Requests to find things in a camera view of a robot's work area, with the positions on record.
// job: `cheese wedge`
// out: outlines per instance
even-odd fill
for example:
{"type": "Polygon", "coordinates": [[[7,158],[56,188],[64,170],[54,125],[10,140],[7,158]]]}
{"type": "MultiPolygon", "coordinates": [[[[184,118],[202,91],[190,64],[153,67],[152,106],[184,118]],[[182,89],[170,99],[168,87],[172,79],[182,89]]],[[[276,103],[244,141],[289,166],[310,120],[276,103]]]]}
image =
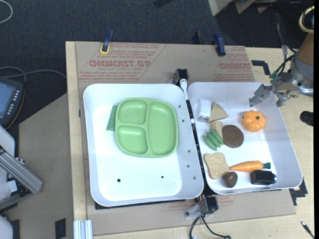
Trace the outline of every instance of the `cheese wedge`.
{"type": "Polygon", "coordinates": [[[215,120],[225,119],[227,117],[228,114],[224,111],[224,109],[219,104],[213,102],[208,123],[215,120]]]}

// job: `monitor screen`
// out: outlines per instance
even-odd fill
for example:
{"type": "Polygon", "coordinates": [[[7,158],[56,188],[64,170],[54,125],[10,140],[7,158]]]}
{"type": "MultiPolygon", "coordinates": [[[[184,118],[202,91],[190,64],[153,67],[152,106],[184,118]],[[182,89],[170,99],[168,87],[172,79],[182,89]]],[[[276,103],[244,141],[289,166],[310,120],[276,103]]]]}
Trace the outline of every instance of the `monitor screen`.
{"type": "Polygon", "coordinates": [[[0,119],[4,117],[14,91],[15,87],[0,82],[0,119]]]}

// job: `brown cookie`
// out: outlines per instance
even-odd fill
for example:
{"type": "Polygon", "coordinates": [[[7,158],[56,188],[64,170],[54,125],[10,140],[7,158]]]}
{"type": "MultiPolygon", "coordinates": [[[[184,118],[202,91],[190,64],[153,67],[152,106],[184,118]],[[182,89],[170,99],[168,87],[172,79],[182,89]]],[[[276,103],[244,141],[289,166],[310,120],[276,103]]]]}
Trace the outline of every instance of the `brown cookie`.
{"type": "Polygon", "coordinates": [[[228,147],[237,148],[244,142],[243,132],[235,125],[223,127],[223,141],[228,147]]]}

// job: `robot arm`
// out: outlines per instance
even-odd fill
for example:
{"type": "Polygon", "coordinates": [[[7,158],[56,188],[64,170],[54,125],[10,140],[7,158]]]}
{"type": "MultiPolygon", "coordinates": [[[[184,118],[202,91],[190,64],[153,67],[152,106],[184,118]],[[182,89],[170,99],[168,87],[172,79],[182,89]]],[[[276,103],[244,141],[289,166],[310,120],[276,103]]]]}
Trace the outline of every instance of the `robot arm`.
{"type": "Polygon", "coordinates": [[[299,19],[300,28],[308,33],[299,51],[285,58],[284,63],[270,76],[271,86],[262,84],[257,89],[255,96],[249,99],[251,107],[261,103],[270,92],[274,92],[278,97],[278,107],[283,106],[286,100],[298,97],[299,94],[314,96],[314,24],[311,29],[304,26],[305,16],[314,9],[314,6],[306,9],[299,19]],[[288,61],[291,61],[290,68],[287,72],[283,72],[288,61]]]}

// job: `white tray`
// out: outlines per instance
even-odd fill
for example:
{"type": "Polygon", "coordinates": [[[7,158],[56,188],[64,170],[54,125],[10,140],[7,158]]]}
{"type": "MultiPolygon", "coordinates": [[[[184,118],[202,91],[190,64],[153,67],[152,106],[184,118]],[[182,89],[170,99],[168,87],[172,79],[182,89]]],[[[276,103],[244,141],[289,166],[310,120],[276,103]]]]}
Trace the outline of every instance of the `white tray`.
{"type": "MultiPolygon", "coordinates": [[[[261,83],[193,83],[188,88],[188,96],[196,118],[197,101],[208,99],[218,103],[229,115],[219,120],[223,125],[233,124],[244,133],[244,143],[239,148],[230,148],[225,144],[217,152],[225,155],[229,166],[250,160],[271,162],[271,171],[276,174],[277,181],[269,186],[251,184],[250,174],[237,172],[238,182],[233,188],[225,186],[222,178],[211,179],[207,166],[204,169],[208,186],[218,194],[230,194],[259,190],[276,190],[298,187],[302,182],[302,173],[292,147],[281,112],[276,106],[273,93],[262,103],[252,108],[249,98],[261,83]],[[260,111],[266,119],[265,128],[259,132],[249,132],[242,124],[242,115],[249,110],[260,111]]],[[[209,124],[195,120],[199,147],[202,156],[206,153],[216,153],[204,142],[202,136],[209,130],[209,124]]]]}
{"type": "Polygon", "coordinates": [[[93,84],[83,94],[90,184],[93,199],[112,207],[196,198],[204,183],[182,90],[173,84],[93,84]],[[172,105],[178,120],[178,146],[167,157],[122,152],[115,132],[106,131],[113,105],[126,98],[153,98],[172,105]]]}

